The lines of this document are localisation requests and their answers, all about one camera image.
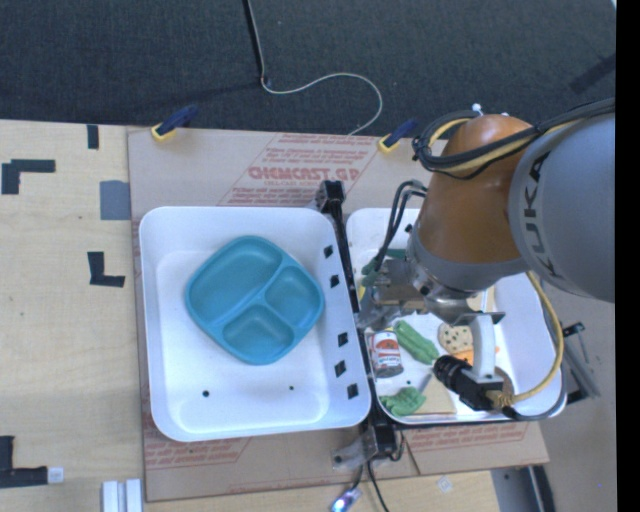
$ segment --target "blue divided plate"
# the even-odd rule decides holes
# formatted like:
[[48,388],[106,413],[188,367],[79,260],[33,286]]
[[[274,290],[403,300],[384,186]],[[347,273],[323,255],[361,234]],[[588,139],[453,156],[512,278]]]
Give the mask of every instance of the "blue divided plate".
[[324,308],[320,286],[278,246],[236,238],[187,283],[187,310],[198,326],[241,361],[270,364],[289,353]]

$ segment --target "food can label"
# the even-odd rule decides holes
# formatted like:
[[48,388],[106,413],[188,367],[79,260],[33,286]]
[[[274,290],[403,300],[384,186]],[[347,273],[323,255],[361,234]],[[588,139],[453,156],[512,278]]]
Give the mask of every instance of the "food can label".
[[371,354],[373,373],[376,377],[393,377],[404,370],[398,338],[396,333],[391,330],[370,335],[369,353]]

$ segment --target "cable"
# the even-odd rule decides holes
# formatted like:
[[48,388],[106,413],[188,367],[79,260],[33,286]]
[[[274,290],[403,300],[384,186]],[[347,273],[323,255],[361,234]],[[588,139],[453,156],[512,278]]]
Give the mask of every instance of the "cable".
[[371,467],[371,461],[367,461],[367,471],[369,472],[369,477],[371,478],[371,483],[373,484],[373,488],[376,490],[376,494],[378,495],[378,500],[380,501],[380,505],[385,512],[389,512],[387,508],[387,504],[384,502],[382,498],[382,493],[380,492],[380,488],[378,487],[378,482],[376,482],[376,477],[373,474],[373,468]]
[[[615,111],[615,98],[587,103],[569,110],[548,121],[538,123],[503,139],[485,144],[479,148],[462,151],[452,155],[433,156],[431,146],[446,131],[482,115],[477,110],[460,111],[447,114],[431,123],[421,135],[412,141],[414,160],[419,160],[428,171],[440,172],[459,179],[470,179],[483,172],[493,162],[521,151],[533,141],[576,122]],[[460,176],[460,173],[479,167],[472,174]]]
[[562,325],[560,324],[560,320],[558,319],[558,316],[556,315],[556,312],[554,311],[553,306],[551,305],[551,301],[547,297],[546,293],[542,289],[542,286],[540,285],[536,277],[533,275],[533,273],[527,272],[527,277],[529,278],[529,281],[531,281],[531,284],[533,285],[533,288],[537,292],[538,297],[540,298],[540,302],[545,312],[548,315],[548,320],[549,320],[549,323],[551,324],[550,327],[552,331],[552,336],[557,341],[556,356],[553,361],[553,365],[551,366],[551,369],[549,370],[547,375],[544,377],[544,379],[542,379],[542,381],[538,385],[534,386],[529,391],[526,391],[524,393],[518,393],[516,395],[511,395],[503,392],[491,392],[491,391],[488,392],[487,396],[489,396],[494,401],[496,406],[500,409],[512,408],[512,406],[515,403],[521,402],[522,400],[526,400],[527,398],[531,398],[535,394],[542,391],[546,386],[549,385],[551,380],[554,378],[556,372],[560,369],[560,365],[562,364],[562,356],[564,353],[564,335],[562,334]]
[[406,444],[407,440],[404,437],[404,432],[400,431],[400,446],[398,447],[398,451],[396,453],[389,455],[389,459],[391,459],[393,462],[398,462],[404,454]]
[[342,78],[355,78],[355,79],[364,81],[376,93],[376,95],[378,96],[378,110],[375,113],[375,115],[369,121],[367,121],[364,125],[356,128],[355,130],[350,132],[348,135],[355,135],[356,133],[361,132],[365,128],[368,128],[369,126],[371,126],[378,119],[378,117],[380,117],[380,114],[382,113],[382,106],[383,106],[382,93],[380,92],[380,89],[378,89],[378,87],[371,80],[369,80],[367,77],[362,76],[362,75],[358,75],[356,73],[346,73],[346,72],[331,73],[329,75],[325,75],[325,76],[320,77],[320,78],[318,78],[316,80],[313,80],[312,82],[309,82],[306,85],[303,85],[301,87],[296,87],[294,89],[289,89],[289,90],[284,90],[284,91],[276,91],[276,90],[271,89],[267,85],[268,81],[267,81],[266,76],[265,76],[266,68],[265,68],[265,64],[264,64],[264,55],[263,55],[263,52],[262,52],[262,44],[260,43],[260,34],[258,32],[258,26],[256,24],[255,17],[253,15],[253,7],[251,6],[251,1],[250,0],[245,0],[245,5],[246,5],[246,8],[247,8],[248,16],[249,16],[250,21],[251,21],[251,26],[253,28],[253,34],[252,34],[253,37],[252,37],[252,39],[253,39],[253,42],[254,42],[254,47],[255,47],[255,49],[257,50],[257,53],[258,53],[258,61],[259,61],[259,67],[260,67],[260,85],[262,86],[262,88],[266,92],[268,92],[269,94],[274,94],[274,95],[295,94],[295,93],[298,93],[298,92],[302,92],[302,91],[304,91],[306,89],[309,89],[309,88],[313,87],[314,85],[319,84],[320,82],[324,82],[325,80],[329,80],[329,79],[332,79],[332,78],[341,78],[341,77]]
[[[540,284],[540,288],[544,290],[544,283],[540,282],[539,284]],[[544,311],[544,319],[550,331],[549,333],[551,334],[553,343],[556,346],[556,350],[557,350],[557,346],[561,342],[560,340],[564,339],[564,336],[562,336],[560,340],[558,339],[556,330],[552,328],[552,319],[550,318],[549,312],[547,310]],[[566,378],[565,372],[561,372],[560,393],[558,393],[558,398],[556,399],[555,403],[551,407],[549,407],[546,411],[541,412],[539,414],[522,414],[518,412],[514,407],[507,406],[507,407],[503,407],[502,413],[508,418],[511,418],[517,421],[540,421],[540,420],[549,418],[564,406],[566,390],[567,390],[567,378]]]
[[353,483],[351,484],[351,487],[349,487],[350,491],[353,491],[356,487],[358,487],[360,485],[360,481],[362,480],[363,473],[364,473],[364,464],[362,464],[360,467],[358,467],[358,472],[356,473],[356,477],[353,480]]
[[[407,187],[411,187],[411,189],[408,191],[404,191],[404,189]],[[398,232],[398,228],[400,227],[402,215],[409,198],[413,195],[425,197],[426,192],[427,188],[417,180],[403,181],[396,189],[393,203],[391,204],[391,213],[389,214],[389,223],[387,225],[387,232],[385,234],[384,242],[382,243],[382,246],[380,247],[378,253],[374,258],[374,272],[378,272],[382,267],[382,262],[384,261],[384,257],[387,254],[389,245],[391,244],[393,237],[396,235],[396,233]]]

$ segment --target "dark carpet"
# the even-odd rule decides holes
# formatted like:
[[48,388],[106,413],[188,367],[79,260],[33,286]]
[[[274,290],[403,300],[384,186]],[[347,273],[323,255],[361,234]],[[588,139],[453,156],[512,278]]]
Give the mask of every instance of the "dark carpet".
[[[362,134],[468,109],[548,119],[616,92],[610,0],[253,0],[277,90],[371,80]],[[275,96],[259,85],[242,0],[0,1],[0,119],[349,133],[364,81]]]

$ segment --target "black tape marking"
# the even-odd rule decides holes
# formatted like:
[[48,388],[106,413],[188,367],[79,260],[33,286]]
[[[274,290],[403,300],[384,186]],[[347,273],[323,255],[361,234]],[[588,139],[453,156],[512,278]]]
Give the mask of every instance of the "black tape marking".
[[13,436],[0,436],[0,489],[49,483],[49,469],[13,467]]
[[131,191],[123,181],[100,182],[100,219],[131,220]]
[[13,436],[0,436],[0,471],[13,467]]
[[586,91],[598,80],[604,78],[606,75],[613,72],[615,69],[616,69],[616,54],[614,53],[602,59],[595,66],[589,68],[580,76],[574,78],[569,83],[569,87],[576,94],[580,94]]
[[20,191],[20,173],[11,164],[2,164],[2,193],[16,195]]
[[17,195],[20,192],[21,172],[52,173],[55,171],[55,160],[11,160],[8,164],[2,164],[2,194]]
[[89,270],[91,271],[91,279],[89,284],[97,286],[114,286],[122,288],[124,286],[125,276],[105,276],[104,275],[104,253],[88,252]]
[[100,133],[95,124],[87,125],[87,147],[89,149],[100,149]]

